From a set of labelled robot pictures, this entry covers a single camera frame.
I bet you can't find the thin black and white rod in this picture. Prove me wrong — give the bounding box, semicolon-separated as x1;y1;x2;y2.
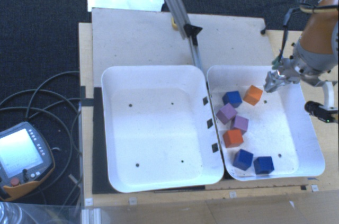
188;35;226;177

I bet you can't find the orange cube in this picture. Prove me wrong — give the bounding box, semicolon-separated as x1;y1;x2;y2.
243;85;264;106
222;128;245;149

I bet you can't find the pale wood board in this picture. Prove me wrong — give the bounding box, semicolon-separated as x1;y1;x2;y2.
78;22;339;208

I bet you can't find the black cylinder on white bracket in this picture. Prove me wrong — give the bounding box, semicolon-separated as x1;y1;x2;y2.
304;79;339;124

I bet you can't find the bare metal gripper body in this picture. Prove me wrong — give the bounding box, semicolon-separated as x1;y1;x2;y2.
275;57;327;87

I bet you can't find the purple cube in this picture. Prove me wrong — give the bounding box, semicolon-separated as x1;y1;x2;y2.
216;102;238;126
230;115;250;135

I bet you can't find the blue cube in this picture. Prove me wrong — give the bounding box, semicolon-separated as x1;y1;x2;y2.
253;156;275;175
222;91;243;109
232;148;254;172

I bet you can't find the white plastic tray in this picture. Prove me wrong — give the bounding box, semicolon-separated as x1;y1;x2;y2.
101;65;226;194
206;64;326;182

